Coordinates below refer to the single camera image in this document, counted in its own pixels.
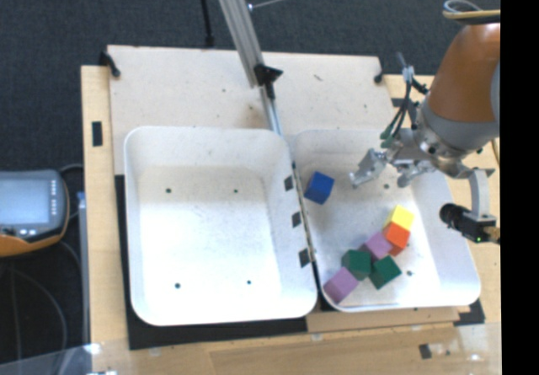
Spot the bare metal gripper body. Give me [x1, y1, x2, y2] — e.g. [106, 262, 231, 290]
[384, 126, 476, 175]

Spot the yellow cube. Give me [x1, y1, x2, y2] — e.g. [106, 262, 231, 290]
[384, 204, 416, 232]

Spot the white plastic tray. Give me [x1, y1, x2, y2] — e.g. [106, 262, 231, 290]
[123, 125, 319, 328]
[290, 128, 483, 313]

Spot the blue cube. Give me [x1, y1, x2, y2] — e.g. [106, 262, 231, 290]
[303, 171, 336, 206]

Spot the orange cube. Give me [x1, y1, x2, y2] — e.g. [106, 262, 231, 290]
[382, 222, 412, 257]

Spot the purple cube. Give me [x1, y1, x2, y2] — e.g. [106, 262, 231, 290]
[363, 231, 394, 262]
[323, 266, 360, 305]

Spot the green cube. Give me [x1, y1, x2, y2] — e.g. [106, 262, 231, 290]
[368, 254, 403, 291]
[340, 249, 373, 281]

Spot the pale wood board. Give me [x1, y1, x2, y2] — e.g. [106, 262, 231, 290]
[106, 44, 462, 334]

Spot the black cylinder on white bracket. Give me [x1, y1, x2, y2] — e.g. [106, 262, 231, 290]
[439, 168, 499, 243]

